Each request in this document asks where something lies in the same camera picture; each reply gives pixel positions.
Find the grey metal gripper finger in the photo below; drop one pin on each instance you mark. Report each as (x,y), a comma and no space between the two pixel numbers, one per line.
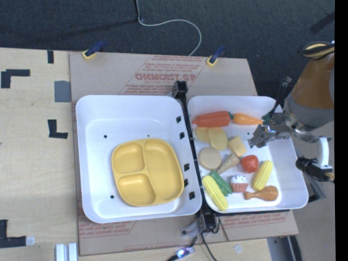
(261,130)
(257,141)

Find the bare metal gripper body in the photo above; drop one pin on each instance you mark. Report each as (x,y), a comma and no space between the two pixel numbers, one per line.
(282,125)

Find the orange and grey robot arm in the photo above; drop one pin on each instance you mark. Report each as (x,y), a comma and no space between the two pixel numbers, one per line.
(312,86)

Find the slim orange carrot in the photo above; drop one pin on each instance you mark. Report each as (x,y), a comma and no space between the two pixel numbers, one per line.
(246,119)

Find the pale yellow cheese chunk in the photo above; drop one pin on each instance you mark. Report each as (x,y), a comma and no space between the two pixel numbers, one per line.
(237,145)

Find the red tomato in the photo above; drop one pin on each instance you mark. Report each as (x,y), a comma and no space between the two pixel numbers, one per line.
(249,164)

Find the white plastic tray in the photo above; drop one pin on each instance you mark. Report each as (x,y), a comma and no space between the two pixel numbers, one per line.
(130,118)
(282,156)

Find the beige waffle cone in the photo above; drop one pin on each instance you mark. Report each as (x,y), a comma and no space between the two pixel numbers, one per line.
(229,162)

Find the yellow corn cob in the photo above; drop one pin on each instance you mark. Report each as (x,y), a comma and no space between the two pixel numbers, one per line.
(262,175)

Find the large yellow potato slice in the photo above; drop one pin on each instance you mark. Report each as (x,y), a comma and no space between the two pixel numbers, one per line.
(218,139)

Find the pink cupcake with white icing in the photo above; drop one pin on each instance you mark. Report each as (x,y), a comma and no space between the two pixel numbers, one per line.
(239,183)

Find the thick orange ribbed carrot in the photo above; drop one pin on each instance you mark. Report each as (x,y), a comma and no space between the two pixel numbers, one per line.
(213,119)

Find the round beige biscuit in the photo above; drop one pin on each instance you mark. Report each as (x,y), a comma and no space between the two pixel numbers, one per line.
(209,158)

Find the brown chicken drumstick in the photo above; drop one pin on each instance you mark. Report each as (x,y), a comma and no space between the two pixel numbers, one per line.
(265,193)

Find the small yellow potato slice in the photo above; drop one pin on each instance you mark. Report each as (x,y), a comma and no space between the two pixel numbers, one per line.
(201,134)

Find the thin black rod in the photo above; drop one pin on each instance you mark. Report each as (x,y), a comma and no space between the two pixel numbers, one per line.
(193,151)

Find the yellow corn with green husk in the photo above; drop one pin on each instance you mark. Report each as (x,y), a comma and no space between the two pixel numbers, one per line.
(214,192)

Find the yellow divided plate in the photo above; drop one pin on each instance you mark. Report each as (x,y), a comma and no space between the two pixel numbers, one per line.
(160,162)

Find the brown cardboard board red print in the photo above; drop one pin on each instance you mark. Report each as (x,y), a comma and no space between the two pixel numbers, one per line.
(108,75)

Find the black cylinder on white bracket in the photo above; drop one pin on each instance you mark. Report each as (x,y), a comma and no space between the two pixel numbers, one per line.
(312,167)

